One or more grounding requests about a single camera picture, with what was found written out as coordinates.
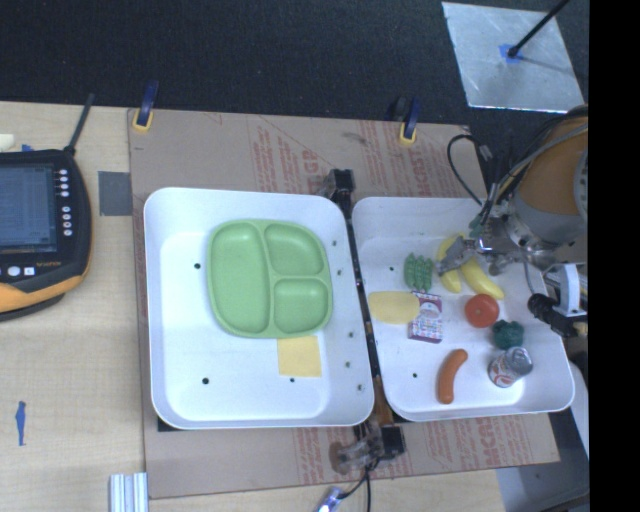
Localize white plastic tray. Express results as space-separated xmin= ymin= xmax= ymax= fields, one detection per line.
xmin=350 ymin=195 xmax=577 ymax=424
xmin=142 ymin=186 xmax=376 ymax=431

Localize brown cardboard board red print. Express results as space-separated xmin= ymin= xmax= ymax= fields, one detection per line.
xmin=126 ymin=107 xmax=562 ymax=501

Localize green divided plate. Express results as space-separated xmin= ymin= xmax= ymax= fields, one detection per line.
xmin=205 ymin=218 xmax=335 ymax=340

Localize yellow oval toy food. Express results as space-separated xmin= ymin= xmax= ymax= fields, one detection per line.
xmin=367 ymin=290 xmax=421 ymax=326

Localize yellow banana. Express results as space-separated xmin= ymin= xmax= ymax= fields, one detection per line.
xmin=435 ymin=233 xmax=506 ymax=301

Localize pink and white carton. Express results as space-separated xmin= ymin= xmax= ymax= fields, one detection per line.
xmin=406 ymin=290 xmax=445 ymax=345

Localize black block with thin wires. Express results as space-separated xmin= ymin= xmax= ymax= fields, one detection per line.
xmin=331 ymin=421 xmax=407 ymax=474
xmin=319 ymin=168 xmax=357 ymax=202

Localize yellow square cheese slice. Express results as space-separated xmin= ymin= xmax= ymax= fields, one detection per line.
xmin=277 ymin=334 xmax=324 ymax=379

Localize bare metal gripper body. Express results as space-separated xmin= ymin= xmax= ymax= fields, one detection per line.
xmin=473 ymin=217 xmax=551 ymax=267

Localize white and red can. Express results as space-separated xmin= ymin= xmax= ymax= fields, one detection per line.
xmin=487 ymin=345 xmax=535 ymax=389

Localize red tomato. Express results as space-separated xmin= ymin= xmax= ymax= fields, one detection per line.
xmin=463 ymin=292 xmax=501 ymax=330

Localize thin black and white rod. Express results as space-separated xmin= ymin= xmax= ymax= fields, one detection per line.
xmin=342 ymin=197 xmax=384 ymax=397

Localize black cylinder on white bracket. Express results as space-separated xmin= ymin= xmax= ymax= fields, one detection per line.
xmin=527 ymin=262 xmax=589 ymax=339

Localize orange sausage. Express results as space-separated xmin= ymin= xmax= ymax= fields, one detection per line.
xmin=435 ymin=348 xmax=470 ymax=406

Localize green pea pods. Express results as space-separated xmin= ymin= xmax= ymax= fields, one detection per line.
xmin=403 ymin=251 xmax=436 ymax=293

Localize green broccoli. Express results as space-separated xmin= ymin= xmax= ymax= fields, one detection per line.
xmin=491 ymin=319 xmax=526 ymax=351

